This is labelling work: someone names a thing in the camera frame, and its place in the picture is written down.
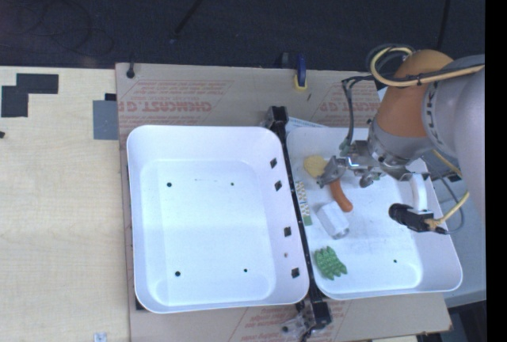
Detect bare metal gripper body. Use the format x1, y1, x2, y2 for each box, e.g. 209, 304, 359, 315
344, 139, 402, 178

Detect yellow biscuit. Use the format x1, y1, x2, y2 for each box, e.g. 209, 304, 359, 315
303, 154, 330, 178

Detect orange sausage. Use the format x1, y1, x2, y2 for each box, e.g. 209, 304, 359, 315
330, 178, 354, 213

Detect white patterned packet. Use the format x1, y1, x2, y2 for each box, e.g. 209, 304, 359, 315
293, 180, 314, 227

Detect white flat paper sheet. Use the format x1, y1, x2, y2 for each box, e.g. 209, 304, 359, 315
287, 116, 330, 131

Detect white plastic tray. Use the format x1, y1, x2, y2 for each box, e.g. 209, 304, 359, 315
126, 124, 311, 314
285, 126, 463, 301

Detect green grapes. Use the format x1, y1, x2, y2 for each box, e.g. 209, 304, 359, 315
313, 245, 349, 280

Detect brown cardboard board red print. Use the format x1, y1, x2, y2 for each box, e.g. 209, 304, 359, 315
114, 62, 453, 342

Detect black cylinder on white bracket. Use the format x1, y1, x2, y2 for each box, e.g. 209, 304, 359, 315
387, 172, 436, 234

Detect black block with thin wires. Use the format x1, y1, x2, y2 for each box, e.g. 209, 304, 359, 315
265, 105, 289, 131
307, 298, 334, 330

